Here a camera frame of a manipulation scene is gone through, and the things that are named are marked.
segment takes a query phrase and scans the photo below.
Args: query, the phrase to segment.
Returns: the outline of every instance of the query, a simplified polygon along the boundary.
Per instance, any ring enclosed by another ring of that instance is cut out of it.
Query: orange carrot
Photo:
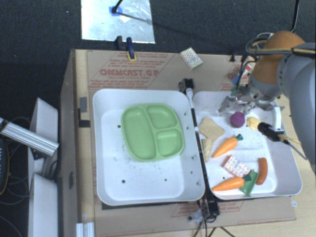
[[[237,146],[238,140],[242,140],[242,136],[240,134],[236,137],[231,137],[227,139],[215,152],[213,157],[214,158],[219,157],[223,155],[224,153],[227,153],[229,150],[233,149],[235,146]]]
[[[218,192],[218,191],[227,191],[227,190],[237,189],[237,188],[241,188],[244,185],[244,183],[245,183],[245,180],[242,177],[235,176],[215,186],[212,190],[214,192]]]
[[[267,175],[268,175],[268,163],[267,159],[265,158],[260,158],[259,160],[259,167],[260,167],[260,172],[258,179],[256,181],[257,185],[262,185],[263,182],[266,180]]]

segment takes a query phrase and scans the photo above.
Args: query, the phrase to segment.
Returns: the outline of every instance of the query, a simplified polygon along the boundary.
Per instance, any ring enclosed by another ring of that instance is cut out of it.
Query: cardboard box
[[[72,50],[61,94],[60,198],[63,235],[75,236],[77,222],[94,222],[97,237],[126,236],[190,230],[188,217],[196,202],[110,207],[98,199],[95,187],[95,143],[92,97],[101,88],[176,90],[184,78],[193,78],[195,92],[228,90],[238,73],[226,55],[199,55],[203,65],[189,69],[179,54]],[[210,227],[279,222],[295,219],[289,197],[224,201]]]

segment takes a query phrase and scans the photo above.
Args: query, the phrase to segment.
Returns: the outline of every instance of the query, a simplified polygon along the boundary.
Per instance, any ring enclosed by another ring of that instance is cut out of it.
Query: black carpet
[[[156,44],[135,44],[136,50],[180,52],[192,47],[197,53],[243,54],[248,40],[259,33],[291,30],[295,0],[150,3]],[[70,49],[113,49],[111,42],[81,39],[80,7],[80,0],[0,0],[0,117],[31,118],[37,97],[59,108]],[[296,33],[307,42],[315,42],[315,15],[316,0],[300,0]],[[12,157],[10,172],[19,178],[27,176],[25,147]],[[22,182],[12,189],[25,192]],[[19,198],[6,192],[0,201]],[[27,198],[16,205],[0,203],[0,216],[27,236]],[[13,227],[0,218],[0,237],[15,236]]]

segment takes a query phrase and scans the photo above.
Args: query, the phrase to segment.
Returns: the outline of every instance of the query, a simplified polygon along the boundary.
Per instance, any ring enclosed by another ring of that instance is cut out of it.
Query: green plate
[[[123,112],[121,126],[127,149],[137,160],[166,159],[184,149],[178,116],[165,104],[132,106]]]

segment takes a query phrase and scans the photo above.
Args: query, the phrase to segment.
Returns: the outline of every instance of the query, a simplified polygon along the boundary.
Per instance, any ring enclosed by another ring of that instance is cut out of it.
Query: black cable
[[[25,190],[26,190],[26,192],[25,192],[25,195],[20,195],[20,194],[16,194],[15,192],[13,192],[9,187],[7,187],[6,189],[5,189],[5,191],[8,191],[9,193],[11,193],[12,195],[14,195],[15,197],[17,197],[17,198],[21,198],[21,199],[19,199],[18,201],[16,201],[16,202],[5,202],[5,201],[1,201],[0,200],[0,203],[1,204],[4,204],[4,205],[16,205],[16,204],[19,204],[20,202],[22,202],[25,198],[28,198],[29,197],[29,186],[28,186],[28,184],[27,184],[27,182],[24,180],[24,179],[22,179],[22,178],[20,178],[20,177],[17,177],[17,176],[10,176],[10,178],[15,178],[15,179],[18,179],[19,181],[18,182],[14,182],[14,183],[12,183],[12,182],[8,182],[7,183],[7,185],[16,185],[16,184],[19,184],[19,183],[23,183],[24,184],[24,186],[25,186]]]
[[[27,123],[28,123],[29,125],[31,124],[30,120],[29,120],[28,118],[25,118],[25,117],[16,117],[16,118],[12,119],[10,122],[11,122],[11,123],[14,123],[16,120],[19,120],[19,119],[22,119],[22,120],[27,121]]]
[[[8,223],[16,232],[17,234],[19,235],[19,237],[23,237],[23,235],[21,234],[21,232],[16,228],[15,225],[13,225],[9,220],[7,220],[6,218],[2,217],[0,215],[0,219],[2,219],[3,221],[5,221],[6,223]]]
[[[12,149],[10,152],[9,152],[9,155],[10,155],[10,159],[14,156],[14,154],[19,150],[19,148],[22,146],[21,143],[19,143],[14,149]]]
[[[293,22],[292,22],[292,29],[291,29],[291,32],[293,32],[293,33],[295,32],[295,28],[296,28],[298,9],[299,9],[299,2],[300,2],[300,0],[296,0],[295,1],[294,15],[293,15]]]
[[[207,237],[207,225],[206,225],[206,220],[204,219],[204,224],[205,224],[205,237]]]
[[[207,223],[213,223],[215,220],[217,219],[217,217],[216,216],[214,216],[214,217],[208,217],[207,219],[206,219],[206,222]]]
[[[223,229],[227,234],[229,234],[231,237],[235,237],[234,235],[232,235],[230,232],[228,232],[225,228],[221,227],[221,229]]]
[[[56,164],[57,163],[57,161],[58,160],[55,160],[52,164],[51,164],[51,166],[50,166],[50,168],[49,168],[49,175],[51,174],[51,171],[53,170],[53,166],[54,166],[54,164]]]
[[[216,228],[217,228],[217,227],[214,227],[214,228],[213,228],[213,230],[211,231],[211,233],[209,234],[208,237],[211,237],[211,236],[213,235],[213,233],[215,232]]]
[[[195,234],[193,235],[193,237],[197,237],[198,236],[198,233],[199,233],[199,231],[201,229],[201,226],[202,226],[202,222],[199,223],[199,225],[197,227],[197,230],[196,230]]]

